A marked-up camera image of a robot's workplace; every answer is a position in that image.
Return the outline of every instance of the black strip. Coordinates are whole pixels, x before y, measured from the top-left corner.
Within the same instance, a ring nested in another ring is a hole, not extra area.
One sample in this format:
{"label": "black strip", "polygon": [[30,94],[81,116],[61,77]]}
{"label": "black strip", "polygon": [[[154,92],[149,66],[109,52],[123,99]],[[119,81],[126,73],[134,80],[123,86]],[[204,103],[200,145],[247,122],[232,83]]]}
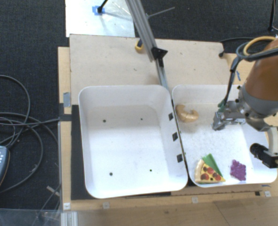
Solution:
{"label": "black strip", "polygon": [[79,106],[72,105],[71,200],[94,199],[85,186]]}
{"label": "black strip", "polygon": [[64,113],[63,103],[59,103],[59,118],[60,121],[72,121],[72,115]]}
{"label": "black strip", "polygon": [[166,197],[166,196],[171,196],[171,192],[154,193],[154,194],[141,194],[141,195],[127,196],[126,198]]}

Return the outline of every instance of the black clamp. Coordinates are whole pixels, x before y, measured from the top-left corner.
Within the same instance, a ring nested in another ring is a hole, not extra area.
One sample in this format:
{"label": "black clamp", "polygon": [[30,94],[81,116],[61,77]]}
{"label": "black clamp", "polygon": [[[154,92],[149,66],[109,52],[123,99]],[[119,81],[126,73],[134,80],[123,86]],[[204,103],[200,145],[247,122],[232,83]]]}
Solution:
{"label": "black clamp", "polygon": [[159,66],[163,68],[164,67],[163,57],[166,55],[166,53],[168,53],[168,51],[161,49],[161,48],[153,47],[151,49],[151,52],[152,52],[153,58],[155,60],[158,60]]}

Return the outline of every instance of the white bin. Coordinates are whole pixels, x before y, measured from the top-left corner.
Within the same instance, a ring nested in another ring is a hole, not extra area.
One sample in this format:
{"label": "white bin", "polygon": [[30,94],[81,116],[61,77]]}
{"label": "white bin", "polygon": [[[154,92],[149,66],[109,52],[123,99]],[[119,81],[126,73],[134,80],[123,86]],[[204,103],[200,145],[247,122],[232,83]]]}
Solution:
{"label": "white bin", "polygon": [[[228,125],[221,131],[212,129],[217,104],[224,98],[226,91],[226,85],[179,85],[172,92],[175,106],[182,104],[186,111],[194,109],[199,113],[199,119],[195,122],[178,120],[191,180],[194,182],[194,170],[198,161],[211,153],[226,181],[215,184],[196,183],[200,187],[273,182],[277,178],[277,169],[269,169],[249,151],[253,143],[268,147],[264,132],[258,132],[248,124]],[[236,98],[238,90],[233,86],[229,100]],[[239,181],[230,175],[233,159],[246,165],[246,181]]]}
{"label": "white bin", "polygon": [[159,85],[79,94],[85,184],[96,198],[180,190],[188,174],[171,96]]}

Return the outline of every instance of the black carpet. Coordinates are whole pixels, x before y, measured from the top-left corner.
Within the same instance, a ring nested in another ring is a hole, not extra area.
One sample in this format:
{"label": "black carpet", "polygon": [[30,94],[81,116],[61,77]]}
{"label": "black carpet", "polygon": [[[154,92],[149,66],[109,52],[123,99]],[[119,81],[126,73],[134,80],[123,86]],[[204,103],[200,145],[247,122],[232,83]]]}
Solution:
{"label": "black carpet", "polygon": [[[256,37],[269,33],[272,0],[142,0],[150,14],[175,7],[173,11],[150,18],[156,38],[219,41],[231,37]],[[278,0],[274,25],[278,27]],[[226,44],[234,52],[242,41]],[[57,47],[68,46],[65,37],[64,0],[0,0],[0,74],[12,76],[29,91],[31,116],[41,120],[58,118]],[[0,112],[25,113],[26,96],[18,85],[0,80]],[[57,124],[50,125],[56,133]],[[58,150],[43,129],[43,163],[20,187],[0,194],[0,208],[40,209],[59,183]],[[7,131],[0,127],[0,141]],[[40,147],[32,133],[25,133],[11,150],[3,190],[35,168]],[[53,198],[46,209],[53,209]]]}

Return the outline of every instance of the cable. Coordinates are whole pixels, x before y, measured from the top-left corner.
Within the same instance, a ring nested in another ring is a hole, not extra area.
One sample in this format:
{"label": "cable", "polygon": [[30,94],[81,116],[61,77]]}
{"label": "cable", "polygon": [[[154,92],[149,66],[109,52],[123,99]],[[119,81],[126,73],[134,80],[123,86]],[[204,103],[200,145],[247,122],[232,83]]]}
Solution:
{"label": "cable", "polygon": [[22,183],[24,183],[25,181],[27,181],[36,171],[37,169],[39,168],[41,162],[42,162],[42,159],[43,159],[43,154],[44,154],[44,145],[43,145],[43,142],[41,140],[41,137],[39,136],[39,134],[37,133],[36,130],[34,130],[33,128],[29,127],[29,129],[36,135],[36,137],[38,138],[39,142],[40,142],[40,159],[39,159],[39,162],[36,164],[36,167],[31,171],[31,173],[25,177],[23,180],[21,180],[20,182],[18,182],[17,184],[14,184],[13,186],[10,186],[2,191],[0,191],[0,194],[4,193],[4,192],[7,192],[17,186],[20,186]]}
{"label": "cable", "polygon": [[[26,115],[23,115],[23,114],[12,113],[12,112],[0,112],[0,114],[2,114],[2,115],[8,115],[8,116],[17,116],[17,117],[25,117],[25,116],[26,116]],[[44,124],[41,124],[41,121],[39,121],[39,120],[37,120],[37,119],[35,119],[35,118],[31,117],[31,116],[29,116],[28,119],[30,119],[30,120],[32,120],[32,121],[39,122],[38,125],[34,125],[33,127],[36,127],[36,126],[39,126],[39,125],[43,126],[43,127],[49,132],[49,134],[53,137],[53,139],[56,141],[56,144],[58,144],[58,140],[57,140],[56,136],[54,135],[54,133],[50,130],[50,128],[49,128],[48,126],[46,126],[46,125],[44,125]]]}
{"label": "cable", "polygon": [[18,124],[7,124],[7,123],[0,123],[1,126],[34,126],[34,125],[42,125],[42,124],[48,124],[48,123],[53,123],[57,122],[58,119],[51,119],[48,121],[41,121],[41,122],[35,122],[35,123],[18,123]]}
{"label": "cable", "polygon": [[225,42],[232,41],[232,40],[252,40],[252,39],[254,39],[254,37],[236,37],[236,38],[229,38],[229,39],[220,40],[218,42],[219,43],[225,43]]}
{"label": "cable", "polygon": [[[1,194],[1,193],[4,193],[4,192],[7,192],[7,191],[9,191],[13,188],[18,187],[22,183],[27,181],[38,170],[39,166],[41,165],[41,162],[42,162],[42,159],[43,159],[43,154],[44,154],[44,145],[43,145],[43,142],[42,142],[42,139],[41,139],[40,135],[38,134],[38,132],[34,128],[36,128],[38,126],[44,127],[47,130],[47,132],[52,136],[52,138],[55,140],[56,144],[58,145],[58,140],[57,140],[55,134],[51,131],[51,129],[46,124],[57,122],[57,121],[59,121],[59,119],[51,119],[51,120],[48,120],[48,121],[39,121],[39,120],[31,117],[30,116],[30,107],[31,107],[30,96],[29,96],[29,93],[28,93],[27,89],[25,88],[25,86],[21,82],[19,82],[18,80],[14,79],[10,76],[0,75],[0,79],[8,79],[10,81],[13,81],[13,82],[17,83],[24,90],[24,92],[27,96],[27,104],[28,104],[26,114],[0,112],[0,125],[13,127],[13,134],[11,136],[9,136],[8,138],[2,140],[0,142],[0,145],[9,141],[6,145],[6,147],[8,149],[10,149],[15,144],[15,142],[19,139],[21,134],[24,133],[24,132],[27,132],[27,131],[31,131],[32,133],[34,133],[34,135],[37,137],[37,139],[39,141],[39,144],[40,144],[40,158],[39,158],[39,162],[36,164],[35,168],[32,169],[31,173],[28,176],[26,176],[23,180],[21,180],[18,183],[0,191],[0,194]],[[19,117],[23,121],[21,122],[21,121],[9,119],[9,118],[6,118],[6,116],[9,116],[11,118],[12,117]],[[18,133],[16,132],[16,127],[21,127]]]}
{"label": "cable", "polygon": [[244,55],[250,55],[247,50],[249,47],[251,47],[253,44],[255,44],[256,42],[258,41],[263,41],[263,40],[271,40],[271,41],[274,41],[276,40],[277,38],[276,37],[272,37],[272,36],[262,36],[262,37],[258,37],[258,38],[255,38],[251,41],[248,42],[247,45],[245,45],[245,47],[243,48],[243,54]]}
{"label": "cable", "polygon": [[[20,87],[22,87],[22,89],[23,89],[24,92],[26,93],[27,100],[28,100],[28,109],[27,109],[27,113],[26,113],[25,120],[24,120],[24,123],[26,123],[27,120],[28,120],[29,114],[30,114],[30,107],[31,107],[30,96],[29,96],[29,93],[28,93],[26,87],[25,87],[20,81],[16,80],[16,79],[13,78],[13,77],[10,77],[10,76],[7,76],[7,75],[1,75],[1,74],[0,74],[0,78],[8,79],[8,80],[10,80],[10,81],[13,81],[13,82],[17,83]],[[11,142],[11,144],[8,145],[8,149],[10,149],[10,148],[13,146],[13,144],[18,140],[18,138],[19,138],[20,135],[22,134],[22,130],[23,130],[23,129],[20,130],[20,132],[17,134],[16,138]]]}
{"label": "cable", "polygon": [[244,55],[243,54],[243,49],[244,49],[244,47],[247,44],[248,43],[241,44],[236,49],[236,54],[237,54],[237,56],[239,58],[247,60],[249,62],[254,61],[254,60],[258,60],[258,59],[262,59],[262,58],[267,58],[267,57],[278,55],[278,47],[277,48],[268,49],[268,50],[264,50],[264,51],[261,51],[261,52],[258,52],[258,53],[254,53],[254,54],[251,54],[251,55]]}
{"label": "cable", "polygon": [[[4,118],[4,117],[0,117],[0,120],[2,120],[2,121],[8,121],[10,124],[13,124],[11,120],[9,120],[9,119],[7,119],[7,118]],[[9,146],[9,145],[13,142],[15,136],[16,136],[16,127],[14,126],[14,127],[13,127],[13,135],[10,137],[10,138],[11,138],[10,142],[9,142],[7,145],[5,145],[6,147]]]}
{"label": "cable", "polygon": [[254,61],[254,60],[258,60],[258,59],[262,59],[262,58],[266,58],[266,57],[271,57],[271,56],[275,56],[278,55],[278,47],[274,47],[268,50],[264,50],[258,53],[254,53],[254,54],[249,54],[249,55],[245,55],[244,54],[244,49],[246,48],[246,50],[248,49],[248,47],[250,47],[251,45],[253,45],[255,42],[260,41],[258,38],[250,41],[250,42],[246,42],[241,44],[237,49],[236,49],[236,54],[237,57],[233,60],[232,65],[231,65],[231,69],[230,69],[230,78],[229,78],[229,83],[228,83],[228,89],[227,89],[227,93],[225,98],[218,104],[219,107],[219,112],[222,112],[225,108],[225,105],[228,101],[228,97],[230,94],[230,89],[232,87],[232,84],[234,82],[234,78],[235,78],[235,72],[237,69],[238,64],[240,63],[241,60],[247,60],[249,62]]}

